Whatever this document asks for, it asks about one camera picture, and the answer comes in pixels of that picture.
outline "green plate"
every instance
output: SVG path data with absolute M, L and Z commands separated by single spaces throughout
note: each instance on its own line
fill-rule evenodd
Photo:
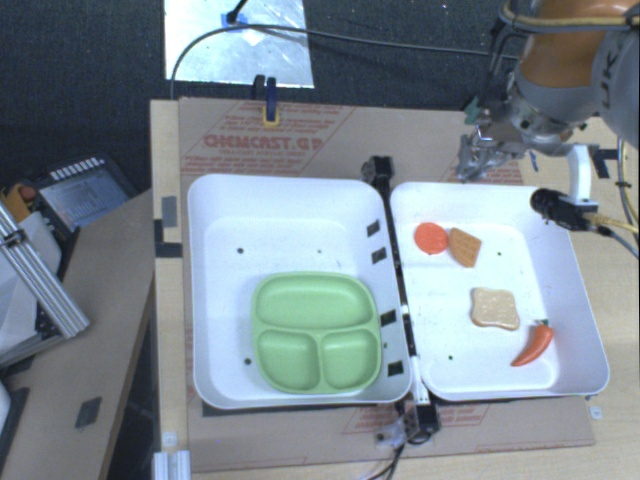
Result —
M 378 313 L 369 289 L 343 274 L 294 272 L 253 294 L 253 348 L 262 376 L 288 393 L 365 388 L 381 363 Z

